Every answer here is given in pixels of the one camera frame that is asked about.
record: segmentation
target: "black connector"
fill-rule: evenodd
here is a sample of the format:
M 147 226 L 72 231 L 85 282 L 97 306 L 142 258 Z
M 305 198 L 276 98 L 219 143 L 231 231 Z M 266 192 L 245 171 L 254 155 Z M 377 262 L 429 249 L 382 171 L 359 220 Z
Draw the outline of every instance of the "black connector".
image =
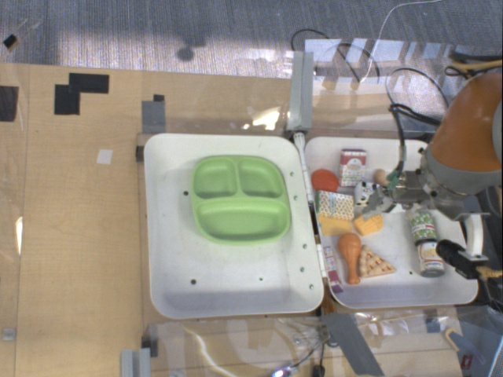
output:
M 313 377 L 325 377 L 325 368 L 323 366 L 314 366 Z
M 483 262 L 470 261 L 461 254 L 465 251 L 466 250 L 462 246 L 449 240 L 441 240 L 437 244 L 437 254 L 443 258 L 447 264 L 453 266 L 457 273 L 467 280 L 479 279 L 480 275 L 476 267 L 482 265 Z

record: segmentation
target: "red round object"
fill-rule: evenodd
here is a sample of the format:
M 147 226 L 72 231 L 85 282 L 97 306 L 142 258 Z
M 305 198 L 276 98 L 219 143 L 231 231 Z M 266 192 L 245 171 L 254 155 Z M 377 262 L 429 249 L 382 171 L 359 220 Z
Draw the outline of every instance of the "red round object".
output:
M 330 170 L 319 169 L 311 175 L 311 184 L 313 189 L 318 191 L 336 192 L 339 188 L 339 179 Z

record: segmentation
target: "white tape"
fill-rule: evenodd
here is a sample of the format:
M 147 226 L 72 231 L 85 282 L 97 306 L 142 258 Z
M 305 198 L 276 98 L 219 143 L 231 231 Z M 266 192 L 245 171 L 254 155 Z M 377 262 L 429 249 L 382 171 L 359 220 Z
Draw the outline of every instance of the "white tape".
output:
M 112 163 L 112 155 L 113 150 L 111 149 L 100 149 L 100 152 L 97 154 L 96 163 L 101 165 L 109 165 Z

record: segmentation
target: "red and white box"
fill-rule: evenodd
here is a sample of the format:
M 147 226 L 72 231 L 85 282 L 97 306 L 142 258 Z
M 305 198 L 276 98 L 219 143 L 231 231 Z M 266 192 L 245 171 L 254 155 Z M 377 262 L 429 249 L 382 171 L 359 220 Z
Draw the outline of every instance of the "red and white box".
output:
M 363 149 L 343 149 L 340 153 L 339 184 L 355 187 L 363 179 L 367 152 Z

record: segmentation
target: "white tray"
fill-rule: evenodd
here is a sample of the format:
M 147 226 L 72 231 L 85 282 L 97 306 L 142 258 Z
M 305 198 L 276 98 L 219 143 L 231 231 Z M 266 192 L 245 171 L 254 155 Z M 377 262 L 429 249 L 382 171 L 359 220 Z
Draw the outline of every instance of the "white tray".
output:
M 217 155 L 260 156 L 285 179 L 292 227 L 278 241 L 241 247 L 197 230 L 189 191 L 194 165 Z M 306 189 L 295 146 L 279 137 L 159 134 L 145 146 L 150 290 L 176 319 L 304 313 L 319 306 L 323 284 Z
M 424 146 L 425 144 L 419 141 L 407 141 L 406 170 L 418 168 L 418 150 Z M 395 140 L 319 137 L 309 141 L 306 146 L 310 172 L 329 169 L 337 173 L 340 152 L 344 148 L 367 151 L 367 181 L 372 180 L 375 169 L 391 171 L 398 162 L 398 142 Z M 434 211 L 434 217 L 439 239 L 449 239 L 464 245 L 458 222 L 451 221 L 438 211 Z M 347 284 L 346 264 L 336 248 L 337 241 L 335 236 L 321 238 L 324 246 L 334 248 L 338 274 L 344 289 L 344 292 L 334 296 L 343 306 L 352 309 L 447 306 L 470 303 L 477 295 L 477 282 L 466 280 L 448 265 L 446 274 L 438 278 L 425 278 L 419 274 L 417 249 L 413 245 L 410 227 L 403 211 L 384 214 L 383 230 L 362 237 L 362 243 L 395 265 L 397 273 L 363 279 L 358 285 Z

